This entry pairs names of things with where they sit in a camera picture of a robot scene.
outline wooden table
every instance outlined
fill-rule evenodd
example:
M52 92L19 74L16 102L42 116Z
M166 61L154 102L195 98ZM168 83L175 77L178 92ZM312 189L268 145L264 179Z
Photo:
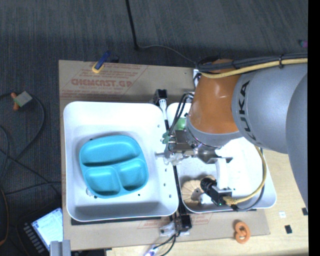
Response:
M88 67L92 64L93 63L91 62L81 61L59 62L64 239L70 240L72 250L108 248L108 245L113 244L116 246L112 246L112 250L108 250L106 252L108 256L142 256L148 248L150 248L150 241L153 241L151 238L157 236L156 228L146 228L144 231L137 230L134 224L135 221L128 223L119 222L113 224L104 223L74 226L71 225L71 217L66 209L66 157L63 109L72 101L86 100L86 87L82 86L81 91L76 91L72 87L75 83L72 85L71 81L75 81L75 79L81 77L81 74L85 74L86 77L90 77L91 75ZM108 70L123 70L129 67L133 70L135 69L135 65L132 64L128 64L128 66L126 64L107 66ZM92 79L96 79L98 76L99 75L97 74L93 74ZM171 101L175 102L178 101L177 99L182 95L182 91L191 91L194 88L192 77L192 68L137 65L135 71L127 77L123 77L122 74L119 77L113 76L113 83L115 85L119 80L122 81L125 79L125 84L134 85L135 88L131 87L123 90L120 98L115 97L115 95L112 94L113 92L111 92L112 97L109 100L108 98L99 98L97 101L139 102L140 100L144 101L145 99L151 99L155 89L168 89L169 92L170 90L174 90ZM143 91L139 92L139 87L144 86L146 83L148 84L148 87L143 87ZM91 97L89 97L88 100L94 100L94 98L92 98L94 96L92 94L92 86L88 93L91 94L89 95ZM308 215L305 215L303 212L305 204L295 182L288 155L270 150L264 150L264 155L277 194L277 201L275 205L271 208L259 210L258 213L249 213L252 215L246 216L241 212L236 212L234 215L230 215L230 213L218 213L211 218L212 220L210 224L212 233L215 235L201 236L201 234L199 234L197 237L201 240L188 240L188 237L178 237L177 242L168 255L280 256L309 254ZM247 221L252 223L251 227L254 231L256 230L257 234L251 236L249 241L245 244L236 242L232 237L232 230L216 230L215 227L217 226L214 224L221 222L227 223L239 218L247 218ZM194 231L200 233L201 226L195 227ZM164 246L159 253L164 253L169 246L169 244Z

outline cardboard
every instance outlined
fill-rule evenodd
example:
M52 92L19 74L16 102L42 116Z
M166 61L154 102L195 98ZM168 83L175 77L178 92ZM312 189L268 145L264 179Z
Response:
M178 102L183 93L194 91L193 68L105 63L94 73L94 62L59 61L60 135L63 234L71 250L151 245L163 242L160 228L168 217L114 223L72 225L66 209L66 151L63 109L72 101L149 102L156 89L166 89L168 105ZM192 214L189 235L177 242L233 238L237 221L245 222L252 236L270 234L263 209L248 212L215 212Z

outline light wood surface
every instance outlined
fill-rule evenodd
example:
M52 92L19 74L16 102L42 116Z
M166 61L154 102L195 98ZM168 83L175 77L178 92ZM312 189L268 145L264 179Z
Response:
M151 66L150 69L147 69L145 74L155 71L157 67ZM156 77L159 80L159 83L162 84L172 84L173 82L179 83L179 76L175 74L180 74L181 79L183 80L183 86L191 88L192 80L186 80L185 76L192 76L193 70L191 68L179 68L179 67L160 67L161 75L152 76ZM62 78L60 77L60 88L63 86ZM134 230L137 230L137 227L130 223L113 223L106 226L101 224L89 224L81 226L71 226L70 216L66 210L66 157L65 157L65 135L63 127L63 109L71 101L77 100L76 98L72 99L60 99L60 120L61 120L61 174L62 174L62 208L63 208L63 232L64 239L70 239L71 249L98 249L105 248L109 245L117 245L108 250L106 254L108 256L143 256L148 248L151 246L148 242L144 243L144 238L150 238L157 236L157 229L148 228L145 231L139 231L134 233ZM212 236L202 236L202 240L198 241L185 241L183 237L178 237L177 242L173 246L172 250L168 255L171 256L237 256L237 255L308 255L309 254L309 228L308 228L308 216L303 215L302 208L305 207L305 204L302 200L302 197L299 193L297 184L295 182L289 158L286 154L277 153L270 150L264 150L264 155L266 162L271 174L271 178L274 184L274 188L277 194L277 201L275 205L271 208L262 210L263 216L255 213L252 213L250 218L257 218L255 222L254 219L248 222L251 224L252 230L257 230L257 234L263 235L253 235L249 241L245 244L239 244L230 235L222 236L229 238L219 238L219 239L210 239ZM239 218L242 215L234 215L235 218ZM214 215L212 219L219 221L220 217ZM227 217L221 217L221 222L227 221ZM212 233L220 232L220 223L216 222L216 225L212 224L210 228ZM259 225L267 227L268 232L260 231ZM292 233L287 233L285 226L290 225ZM119 233L117 229L121 229L123 232L123 237L128 237L128 239L137 239L140 238L138 246L126 246L131 245L130 242L120 242L117 243L117 237ZM159 254L164 253L168 249L170 244L163 246L158 252Z

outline blue plate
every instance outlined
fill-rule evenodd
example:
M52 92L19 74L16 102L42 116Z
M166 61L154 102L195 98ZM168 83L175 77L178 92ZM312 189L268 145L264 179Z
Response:
M114 198L143 188L149 178L145 156L136 140L125 135L96 138L79 153L87 188L99 198Z

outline yellow cable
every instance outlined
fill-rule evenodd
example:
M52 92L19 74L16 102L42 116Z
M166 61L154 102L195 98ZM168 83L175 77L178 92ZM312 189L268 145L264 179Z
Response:
M261 161L262 161L263 169L264 169L262 182L258 186L258 188L252 194L250 194L248 196L245 196L245 197L242 197L242 198L234 198L234 197L231 197L231 196L224 196L223 200L225 201L225 203L228 206L236 205L238 203L241 203L241 202L244 202L244 201L247 201L247 200L253 198L262 189L262 187L264 186L264 184L266 182L266 179L267 179L267 164L266 164L266 160L265 160L264 155L262 154L261 150L256 145L254 147L259 153L259 156L260 156Z
M283 65L301 64L301 63L308 63L308 58L284 59L281 61L281 64L283 64ZM249 71L279 66L279 64L280 64L279 61L271 61L271 62L267 62L267 63L263 63L263 64L257 64L257 65L239 68L239 69L225 72L225 73L219 73L219 74L201 73L201 74L207 78L225 78L225 77L242 74L242 73L249 72Z

